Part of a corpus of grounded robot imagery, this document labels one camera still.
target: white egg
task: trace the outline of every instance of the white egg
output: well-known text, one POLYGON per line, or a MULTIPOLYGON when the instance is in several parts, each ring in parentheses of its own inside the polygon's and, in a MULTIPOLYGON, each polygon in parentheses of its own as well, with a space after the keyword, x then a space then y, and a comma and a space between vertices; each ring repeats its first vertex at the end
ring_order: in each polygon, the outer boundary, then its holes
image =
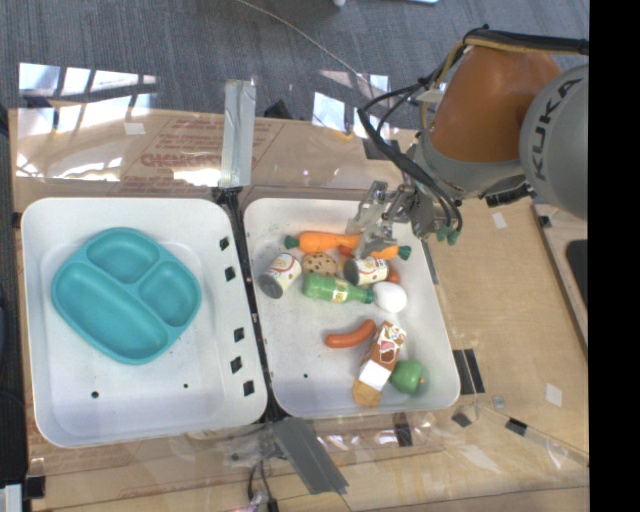
POLYGON ((376 305, 389 313, 398 313, 407 305, 407 292, 396 283, 376 283, 373 285, 373 294, 376 305))

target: toy hot dog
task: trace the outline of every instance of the toy hot dog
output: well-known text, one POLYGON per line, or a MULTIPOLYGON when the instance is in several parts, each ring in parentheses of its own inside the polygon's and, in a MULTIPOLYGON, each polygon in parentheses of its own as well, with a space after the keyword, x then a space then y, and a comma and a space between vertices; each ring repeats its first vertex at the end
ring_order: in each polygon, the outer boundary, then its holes
POLYGON ((382 388, 398 362, 398 353, 406 331, 384 321, 373 336, 371 346, 360 365, 360 374, 353 383, 353 399, 366 407, 376 407, 382 398, 382 388))
POLYGON ((329 334, 325 338, 324 343, 327 347, 331 348, 355 347, 370 338, 375 330, 376 323, 370 318, 367 318, 355 331, 346 334, 329 334))

